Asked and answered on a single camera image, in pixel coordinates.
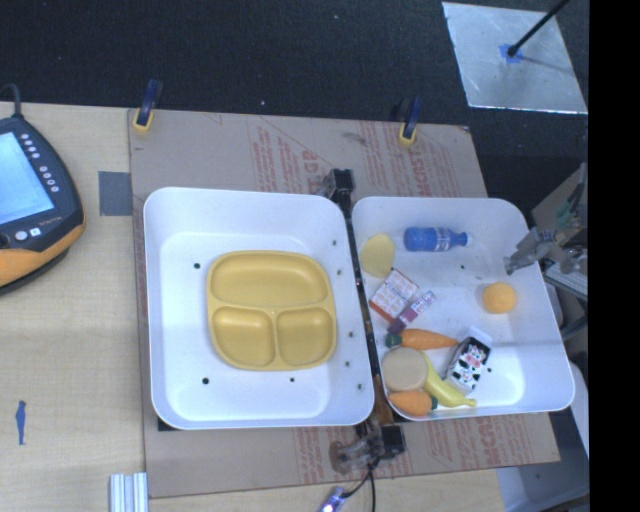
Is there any orange and white packet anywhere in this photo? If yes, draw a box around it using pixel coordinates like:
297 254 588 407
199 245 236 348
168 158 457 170
368 268 420 324

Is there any yellow banana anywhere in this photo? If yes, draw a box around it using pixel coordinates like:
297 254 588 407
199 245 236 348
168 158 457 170
419 349 478 410

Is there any orange ball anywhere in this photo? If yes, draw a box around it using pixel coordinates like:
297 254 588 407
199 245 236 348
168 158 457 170
481 281 517 316

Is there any long orange carrot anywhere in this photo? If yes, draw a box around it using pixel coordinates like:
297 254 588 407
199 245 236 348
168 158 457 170
384 328 460 352

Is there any small purple carton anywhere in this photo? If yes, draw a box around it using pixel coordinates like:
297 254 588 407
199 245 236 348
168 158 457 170
387 290 437 336

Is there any pale yellow potato chip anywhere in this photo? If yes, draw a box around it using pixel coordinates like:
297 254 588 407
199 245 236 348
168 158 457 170
359 233 397 280

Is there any black block with thin wires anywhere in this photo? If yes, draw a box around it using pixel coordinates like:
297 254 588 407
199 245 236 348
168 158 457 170
380 423 406 457
319 168 356 202

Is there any brown cardboard board red print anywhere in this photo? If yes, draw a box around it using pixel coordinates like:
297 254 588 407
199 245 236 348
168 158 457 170
127 108 562 499

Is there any thin black rod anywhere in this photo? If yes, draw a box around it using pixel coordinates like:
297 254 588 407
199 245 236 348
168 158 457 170
341 197 389 426

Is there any blue plastic bottle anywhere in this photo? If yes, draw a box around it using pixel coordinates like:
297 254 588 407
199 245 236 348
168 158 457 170
402 226 474 253

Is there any yellow divided plate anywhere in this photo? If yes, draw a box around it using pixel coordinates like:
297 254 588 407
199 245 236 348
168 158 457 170
205 249 339 372

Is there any white plastic tray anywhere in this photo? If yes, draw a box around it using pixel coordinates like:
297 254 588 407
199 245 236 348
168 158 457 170
143 186 376 431
351 195 577 423

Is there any short orange carrot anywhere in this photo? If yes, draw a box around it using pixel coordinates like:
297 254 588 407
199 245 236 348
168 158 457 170
388 389 440 418

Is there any tan round biscuit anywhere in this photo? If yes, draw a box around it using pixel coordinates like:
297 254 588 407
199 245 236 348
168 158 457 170
381 346 430 393

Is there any cow print milk carton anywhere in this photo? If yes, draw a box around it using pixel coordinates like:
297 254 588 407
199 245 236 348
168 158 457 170
440 327 494 393

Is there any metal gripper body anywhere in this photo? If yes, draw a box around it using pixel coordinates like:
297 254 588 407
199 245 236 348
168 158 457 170
530 163 589 240

